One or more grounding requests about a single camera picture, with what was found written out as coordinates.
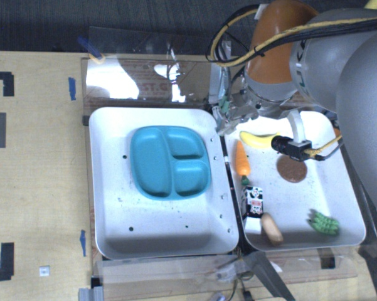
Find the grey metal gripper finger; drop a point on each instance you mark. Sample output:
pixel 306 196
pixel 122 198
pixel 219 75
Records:
pixel 233 124
pixel 219 118

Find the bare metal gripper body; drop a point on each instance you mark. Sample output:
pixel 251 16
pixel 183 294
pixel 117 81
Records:
pixel 249 107

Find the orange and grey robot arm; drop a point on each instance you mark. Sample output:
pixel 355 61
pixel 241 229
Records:
pixel 326 61

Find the yellow banana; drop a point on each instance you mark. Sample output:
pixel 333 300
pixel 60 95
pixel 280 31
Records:
pixel 257 139

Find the orange carrot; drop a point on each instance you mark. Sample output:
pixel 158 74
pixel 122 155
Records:
pixel 242 160

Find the brown biscuit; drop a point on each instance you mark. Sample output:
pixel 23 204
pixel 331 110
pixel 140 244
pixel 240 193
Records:
pixel 291 172

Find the black and white milk carton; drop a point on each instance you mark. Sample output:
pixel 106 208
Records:
pixel 253 201

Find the blue divided plate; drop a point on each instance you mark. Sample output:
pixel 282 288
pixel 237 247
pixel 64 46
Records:
pixel 150 161

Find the white plastic tray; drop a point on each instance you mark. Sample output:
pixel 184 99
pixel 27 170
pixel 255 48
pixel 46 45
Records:
pixel 163 218
pixel 301 205

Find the tan bread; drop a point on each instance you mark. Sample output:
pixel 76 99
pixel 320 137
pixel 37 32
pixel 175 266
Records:
pixel 272 229

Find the green grapes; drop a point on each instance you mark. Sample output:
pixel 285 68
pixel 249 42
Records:
pixel 324 224

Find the small white square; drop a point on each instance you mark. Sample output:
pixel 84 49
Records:
pixel 44 271

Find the black cylinder on white bracket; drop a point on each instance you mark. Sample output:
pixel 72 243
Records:
pixel 290 146

